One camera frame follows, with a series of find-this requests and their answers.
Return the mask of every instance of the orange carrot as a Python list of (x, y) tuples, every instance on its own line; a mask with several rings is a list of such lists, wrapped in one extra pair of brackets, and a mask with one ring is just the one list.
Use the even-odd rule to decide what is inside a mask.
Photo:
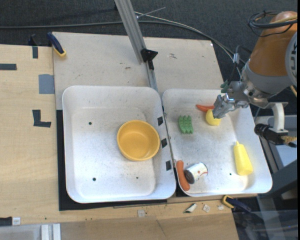
[(207, 112), (209, 109), (210, 110), (214, 109), (214, 105), (212, 106), (196, 105), (196, 107), (203, 112)]
[(180, 183), (181, 188), (184, 191), (188, 191), (190, 189), (190, 185), (187, 182), (185, 175), (184, 175), (184, 163), (182, 160), (178, 160), (176, 162), (176, 171), (178, 173), (179, 183)]

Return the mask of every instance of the yellow ball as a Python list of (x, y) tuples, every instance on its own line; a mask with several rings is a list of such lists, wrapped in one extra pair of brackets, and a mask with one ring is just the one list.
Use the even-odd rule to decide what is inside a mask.
[(214, 118), (212, 109), (210, 109), (206, 112), (205, 119), (206, 119), (206, 122), (208, 122), (208, 124), (210, 124), (212, 126), (213, 125), (218, 126), (221, 122), (220, 118)]

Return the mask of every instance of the white tray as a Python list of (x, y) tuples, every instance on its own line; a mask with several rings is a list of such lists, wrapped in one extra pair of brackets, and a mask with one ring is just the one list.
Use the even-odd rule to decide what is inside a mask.
[(169, 144), (150, 160), (133, 162), (117, 146), (120, 126), (144, 120), (167, 139), (159, 94), (149, 87), (71, 86), (62, 96), (65, 176), (78, 203), (169, 198), (176, 182)]
[[(233, 194), (259, 194), (272, 187), (272, 177), (259, 137), (254, 133), (254, 120), (249, 108), (229, 112), (219, 126), (205, 121), (199, 105), (213, 105), (219, 90), (169, 89), (163, 94), (164, 112), (175, 161), (183, 160), (187, 168), (203, 162), (208, 175), (184, 191), (189, 196), (205, 197)], [(193, 134), (182, 134), (179, 116), (191, 116)], [(239, 176), (236, 172), (233, 146), (238, 141), (247, 150), (254, 172)]]

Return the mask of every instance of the wooden table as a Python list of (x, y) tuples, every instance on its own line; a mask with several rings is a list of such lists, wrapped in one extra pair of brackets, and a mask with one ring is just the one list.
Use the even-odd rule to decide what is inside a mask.
[[(33, 58), (31, 46), (0, 45), (0, 64), (17, 66), (14, 71), (0, 70), (0, 218), (20, 217), (22, 225), (77, 223), (65, 231), (70, 232), (79, 226), (78, 223), (89, 220), (97, 220), (99, 227), (109, 223), (119, 227), (122, 221), (117, 219), (136, 220), (138, 210), (144, 210), (146, 218), (141, 219), (147, 223), (141, 227), (147, 230), (150, 229), (148, 225), (155, 224), (164, 228), (156, 230), (172, 233), (171, 227), (186, 223), (186, 218), (197, 227), (194, 223), (197, 217), (197, 222), (205, 222), (208, 227), (197, 227), (196, 234), (203, 229), (213, 234), (221, 223), (227, 230), (218, 232), (218, 236), (238, 239), (231, 209), (225, 206), (220, 209), (220, 196), (212, 198), (214, 200), (172, 197), (166, 204), (158, 205), (59, 211), (56, 98), (55, 94), (40, 94), (38, 83), (39, 75), (54, 75), (52, 53), (50, 47), (38, 47), (38, 58)], [(41, 111), (43, 122), (51, 122), (50, 127), (33, 126), (32, 110), (37, 109)], [(197, 209), (183, 213), (193, 203), (198, 205)], [(202, 210), (205, 204), (210, 207), (209, 212)]]

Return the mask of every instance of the yellow clamp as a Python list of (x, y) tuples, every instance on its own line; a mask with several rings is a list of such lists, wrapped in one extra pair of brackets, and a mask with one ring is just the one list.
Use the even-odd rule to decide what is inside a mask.
[(60, 57), (64, 57), (66, 55), (66, 51), (63, 49), (63, 53), (59, 53), (59, 51), (56, 48), (53, 48), (56, 54), (58, 54)]
[(229, 195), (225, 195), (225, 196), (222, 198), (222, 203), (223, 203), (224, 205), (226, 205), (227, 207), (233, 209), (234, 206), (231, 205), (229, 202), (226, 201), (227, 198), (233, 199), (233, 198), (230, 197)]

